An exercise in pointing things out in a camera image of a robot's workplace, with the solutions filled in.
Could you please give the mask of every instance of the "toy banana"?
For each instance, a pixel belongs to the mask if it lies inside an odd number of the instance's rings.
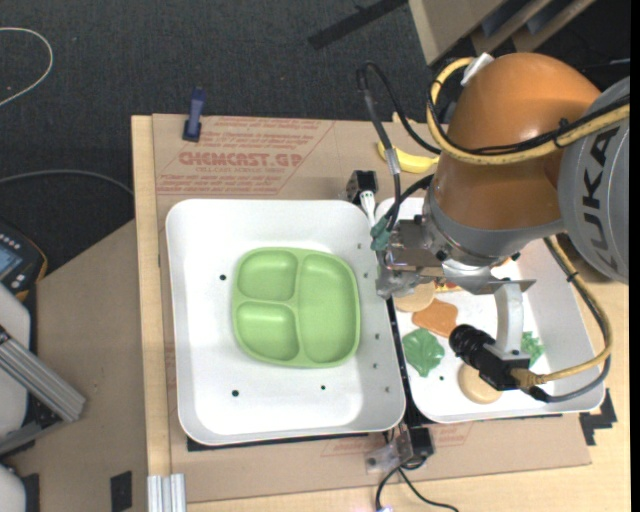
[[[438,157],[418,156],[405,153],[404,151],[395,148],[398,154],[398,161],[400,162],[400,169],[405,172],[411,172],[413,174],[422,174],[427,172],[431,166],[438,162]],[[378,142],[378,153],[383,160],[386,160],[384,156],[384,146],[382,142]]]

